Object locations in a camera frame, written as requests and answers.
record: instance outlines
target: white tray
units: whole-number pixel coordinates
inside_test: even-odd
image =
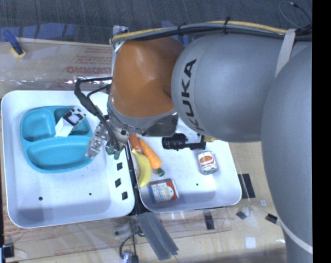
[[[108,95],[96,93],[91,98],[107,113]],[[32,108],[55,105],[81,106],[81,103],[73,92],[63,91],[14,91],[2,99],[4,170],[12,222],[23,228],[34,228],[116,218],[130,213],[135,196],[125,150],[118,161],[112,156],[97,155],[87,167],[65,173],[40,173],[30,167],[21,145],[20,121]],[[94,131],[99,121],[85,113]],[[116,187],[115,181],[119,178],[121,184]]]
[[[188,148],[165,150],[161,138],[142,138],[162,160],[161,168],[165,175],[158,177],[153,171],[151,182],[172,179],[175,182],[179,198],[154,204],[149,187],[140,190],[141,200],[146,208],[156,213],[224,207],[236,204],[242,196],[235,164],[227,142],[216,140],[207,142],[206,150],[214,153],[219,170],[203,175],[197,155],[203,151]]]

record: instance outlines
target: orange carrot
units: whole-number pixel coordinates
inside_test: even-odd
[[[136,134],[130,134],[129,135],[129,142],[131,144],[131,148],[134,148],[135,150],[138,150],[141,148],[141,144],[138,141],[138,138]]]
[[[150,167],[153,169],[158,169],[161,167],[161,160],[158,155],[149,147],[147,143],[140,138],[140,144],[143,154],[148,158]]]

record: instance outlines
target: banana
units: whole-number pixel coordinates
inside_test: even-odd
[[[152,175],[152,168],[148,158],[141,153],[138,153],[135,149],[132,149],[132,153],[137,159],[137,163],[140,166],[140,177],[138,178],[138,185],[143,188],[149,183],[150,177]]]

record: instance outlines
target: blue tray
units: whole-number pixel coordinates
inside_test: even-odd
[[[23,116],[20,135],[29,165],[42,173],[58,173],[87,166],[92,159],[85,152],[92,130],[85,118],[67,137],[55,137],[58,120],[72,106],[35,108]]]

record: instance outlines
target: blue divided container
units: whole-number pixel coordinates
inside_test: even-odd
[[[87,166],[85,157],[92,130],[85,118],[67,137],[55,137],[58,120],[72,106],[47,106],[28,111],[20,124],[25,157],[30,166],[42,173],[58,173]]]

